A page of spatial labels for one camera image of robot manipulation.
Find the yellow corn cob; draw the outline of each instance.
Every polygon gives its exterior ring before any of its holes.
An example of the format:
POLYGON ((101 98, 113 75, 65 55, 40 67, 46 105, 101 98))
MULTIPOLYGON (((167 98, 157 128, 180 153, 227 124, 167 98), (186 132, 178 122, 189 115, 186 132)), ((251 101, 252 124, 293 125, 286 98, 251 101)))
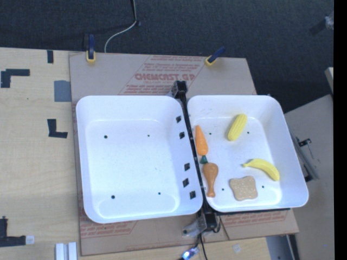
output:
POLYGON ((247 116, 245 114, 239 114, 236 117, 228 133, 229 141, 234 141, 240 136, 243 128, 246 125, 246 122, 247 122, 247 116))

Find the wooden table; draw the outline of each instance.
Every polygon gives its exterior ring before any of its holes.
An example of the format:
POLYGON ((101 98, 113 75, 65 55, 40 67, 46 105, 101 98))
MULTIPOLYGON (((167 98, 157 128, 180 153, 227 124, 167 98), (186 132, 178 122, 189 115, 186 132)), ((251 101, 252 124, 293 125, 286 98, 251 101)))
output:
MULTIPOLYGON (((0 88, 0 216, 8 236, 33 235, 35 244, 0 248, 0 259, 54 259, 56 243, 77 242, 79 213, 76 192, 72 105, 54 101, 54 81, 69 81, 68 51, 0 48, 0 70, 30 69, 12 76, 0 88), (57 120, 66 139, 49 138, 47 119, 57 120)), ((84 256, 83 259, 179 259, 189 247, 84 256)), ((265 238, 205 244, 209 259, 270 260, 265 238), (233 246, 238 244, 241 251, 233 246)), ((194 259, 204 259, 200 253, 194 259)))

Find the orange carrot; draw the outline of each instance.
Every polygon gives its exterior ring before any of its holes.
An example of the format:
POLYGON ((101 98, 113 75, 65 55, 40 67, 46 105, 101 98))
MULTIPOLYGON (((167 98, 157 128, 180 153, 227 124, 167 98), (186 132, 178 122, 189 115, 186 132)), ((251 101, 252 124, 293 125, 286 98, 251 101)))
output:
POLYGON ((201 127, 197 125, 195 127, 195 145, 197 154, 204 156, 208 152, 208 146, 201 127))

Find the cardboard sheet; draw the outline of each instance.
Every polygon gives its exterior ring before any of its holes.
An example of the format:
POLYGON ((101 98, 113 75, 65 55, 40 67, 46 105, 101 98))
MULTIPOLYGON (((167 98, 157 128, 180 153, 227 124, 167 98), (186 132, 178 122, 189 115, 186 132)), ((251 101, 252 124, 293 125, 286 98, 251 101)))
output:
MULTIPOLYGON (((218 58, 214 65, 204 57, 130 54, 97 54, 94 63, 85 53, 70 53, 76 176, 79 195, 81 254, 142 250, 194 244, 182 237, 182 228, 196 216, 179 216, 113 224, 97 224, 83 210, 75 107, 87 95, 166 95, 176 80, 194 95, 256 94, 246 59, 218 58)), ((222 216, 219 233, 204 236, 206 242, 228 241, 298 232, 292 210, 222 216)))

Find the white tray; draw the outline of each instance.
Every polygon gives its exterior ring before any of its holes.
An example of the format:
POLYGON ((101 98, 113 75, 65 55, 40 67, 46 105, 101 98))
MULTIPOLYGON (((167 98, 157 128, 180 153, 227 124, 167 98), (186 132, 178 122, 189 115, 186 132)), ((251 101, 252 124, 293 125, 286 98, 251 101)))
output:
POLYGON ((83 204, 97 223, 196 213, 202 193, 179 102, 87 96, 76 107, 83 204))
POLYGON ((188 112, 192 129, 200 125, 204 132, 208 161, 219 167, 214 185, 216 196, 207 198, 212 208, 220 212, 255 211, 300 207, 307 202, 306 182, 282 109, 275 99, 265 95, 194 96, 188 101, 188 112), (230 125, 242 113, 248 116, 246 126, 238 139, 229 141, 230 125), (274 164, 280 180, 273 181, 259 169, 242 167, 253 158, 274 164), (238 201, 229 181, 245 176, 254 177, 258 197, 238 201))

